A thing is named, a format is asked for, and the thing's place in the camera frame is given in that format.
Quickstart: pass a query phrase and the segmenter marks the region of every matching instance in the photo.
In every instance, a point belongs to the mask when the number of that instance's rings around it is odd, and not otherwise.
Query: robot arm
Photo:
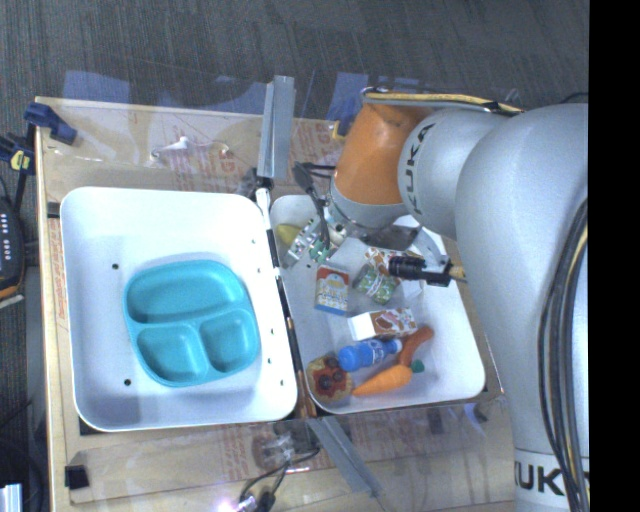
[[[365,103],[329,218],[360,234],[410,213],[457,242],[509,400],[517,511],[589,510],[588,108],[439,106]]]

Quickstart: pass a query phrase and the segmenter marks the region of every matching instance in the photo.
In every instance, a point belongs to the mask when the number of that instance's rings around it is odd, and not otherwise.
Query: gray floor
[[[6,0],[0,135],[24,134],[37,95],[260,112],[253,91],[274,74],[295,77],[301,117],[344,113],[376,83],[540,107],[588,91],[589,11],[588,0]],[[2,163],[0,176],[13,196],[16,173]],[[33,179],[21,219],[36,240]],[[23,450],[27,410],[1,422],[31,398],[26,322],[25,301],[0,309],[0,438]],[[0,484],[27,471],[8,459]]]

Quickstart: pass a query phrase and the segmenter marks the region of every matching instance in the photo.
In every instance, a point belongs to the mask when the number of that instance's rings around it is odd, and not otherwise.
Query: blue clamp
[[[35,174],[34,139],[35,127],[41,126],[51,129],[51,138],[64,144],[71,145],[78,134],[49,105],[32,101],[24,113],[29,123],[27,135],[20,137],[8,133],[7,137],[0,136],[0,160],[4,160],[9,167],[21,174],[33,176]]]

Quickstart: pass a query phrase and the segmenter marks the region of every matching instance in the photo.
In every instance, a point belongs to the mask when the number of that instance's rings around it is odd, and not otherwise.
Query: blue plate
[[[193,386],[237,373],[260,349],[256,316],[238,276],[210,260],[135,274],[123,297],[134,351],[166,386]]]

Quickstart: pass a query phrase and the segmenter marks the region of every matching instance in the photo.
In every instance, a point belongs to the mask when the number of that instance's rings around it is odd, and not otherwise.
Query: black clamp
[[[0,136],[0,160],[4,160],[9,167],[20,173],[18,190],[13,203],[16,212],[20,210],[22,196],[27,176],[33,176],[35,170],[35,127],[50,128],[50,137],[69,146],[75,141],[77,130],[69,126],[49,105],[36,101],[29,103],[25,110],[24,119],[29,123],[24,137],[7,133]]]

